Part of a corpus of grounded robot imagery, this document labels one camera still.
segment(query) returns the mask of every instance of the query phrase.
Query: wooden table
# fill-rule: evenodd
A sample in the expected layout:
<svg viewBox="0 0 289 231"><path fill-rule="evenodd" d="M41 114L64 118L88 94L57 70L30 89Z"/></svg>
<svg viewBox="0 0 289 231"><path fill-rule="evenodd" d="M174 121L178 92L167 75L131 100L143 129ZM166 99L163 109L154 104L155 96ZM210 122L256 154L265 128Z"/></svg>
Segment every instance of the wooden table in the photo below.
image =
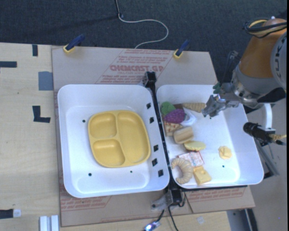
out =
<svg viewBox="0 0 289 231"><path fill-rule="evenodd" d="M52 90L39 90L38 73L52 72L51 46L0 43L0 209L20 209L21 217L0 219L0 230L38 230L40 216L60 215L58 163ZM33 106L50 123L34 122ZM226 212L175 216L179 230L230 231ZM142 230L152 219L121 221L60 230ZM174 230L170 217L159 231Z"/></svg>

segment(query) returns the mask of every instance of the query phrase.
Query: gray floor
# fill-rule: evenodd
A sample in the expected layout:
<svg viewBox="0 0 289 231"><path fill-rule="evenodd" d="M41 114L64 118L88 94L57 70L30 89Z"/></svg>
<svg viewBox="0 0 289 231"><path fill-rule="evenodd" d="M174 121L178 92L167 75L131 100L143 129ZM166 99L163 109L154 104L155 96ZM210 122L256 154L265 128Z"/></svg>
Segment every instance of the gray floor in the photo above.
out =
<svg viewBox="0 0 289 231"><path fill-rule="evenodd" d="M287 133L287 99L278 101L272 107L272 128L276 134ZM261 110L248 114L248 120L263 124ZM251 192L255 201L252 209L256 228L246 219L245 210L229 211L228 217L233 231L287 231L288 203L287 203L287 147L271 143L263 147L277 170L277 174L263 179L257 185L251 185Z"/></svg>

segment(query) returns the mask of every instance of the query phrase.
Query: yellow bowl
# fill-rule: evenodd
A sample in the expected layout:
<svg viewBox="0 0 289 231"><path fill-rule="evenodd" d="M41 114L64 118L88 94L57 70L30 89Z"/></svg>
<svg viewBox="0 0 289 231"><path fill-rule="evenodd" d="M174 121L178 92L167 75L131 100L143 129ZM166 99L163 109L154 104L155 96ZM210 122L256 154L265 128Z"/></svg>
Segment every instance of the yellow bowl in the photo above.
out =
<svg viewBox="0 0 289 231"><path fill-rule="evenodd" d="M151 154L144 122L135 112L97 113L88 122L88 133L93 156L102 166L134 166L146 161Z"/></svg>

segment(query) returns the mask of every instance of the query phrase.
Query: white cable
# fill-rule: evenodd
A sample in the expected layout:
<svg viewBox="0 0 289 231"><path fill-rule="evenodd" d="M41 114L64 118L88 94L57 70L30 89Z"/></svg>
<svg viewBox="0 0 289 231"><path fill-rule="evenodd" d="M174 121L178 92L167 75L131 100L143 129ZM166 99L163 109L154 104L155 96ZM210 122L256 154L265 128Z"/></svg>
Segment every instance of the white cable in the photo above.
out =
<svg viewBox="0 0 289 231"><path fill-rule="evenodd" d="M120 17L120 9L119 9L119 5L118 5L118 0L116 0L116 6L117 6L117 10L118 10L118 18L119 18L119 20L122 21L122 22L125 22L125 23L138 23L138 22L145 22L145 21L154 21L154 22L158 22L158 23L162 24L162 25L166 28L167 33L166 33L166 36L165 36L165 37L163 37L162 39L159 39L159 40L153 40L153 41L147 41L147 42L140 43L140 44L138 44L138 45L135 47L135 49L137 49L139 46L141 46L141 45L143 45L143 44L161 42L161 41L163 41L165 38L168 37L169 30L168 30L167 26L166 26L164 23L162 23L161 21L154 20L154 19L144 19L144 20L139 20L139 21L126 21L126 20L123 20L123 19Z"/></svg>

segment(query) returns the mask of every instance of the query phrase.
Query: cardboard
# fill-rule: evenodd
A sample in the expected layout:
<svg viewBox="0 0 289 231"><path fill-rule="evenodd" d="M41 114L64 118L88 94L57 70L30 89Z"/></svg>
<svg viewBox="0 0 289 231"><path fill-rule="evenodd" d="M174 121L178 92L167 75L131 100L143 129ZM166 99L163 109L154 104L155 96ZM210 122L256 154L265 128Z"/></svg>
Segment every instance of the cardboard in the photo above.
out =
<svg viewBox="0 0 289 231"><path fill-rule="evenodd" d="M146 71L157 75L156 88L166 84L210 84L217 82L208 52L186 51L180 59L173 51L76 47L66 54L53 47L53 87L60 184L61 225L74 226L141 218L155 219L160 211L151 202L163 191L115 196L75 198L63 184L58 90L68 84L141 84ZM249 187L186 192L187 202L175 207L173 215L204 213L254 207Z"/></svg>

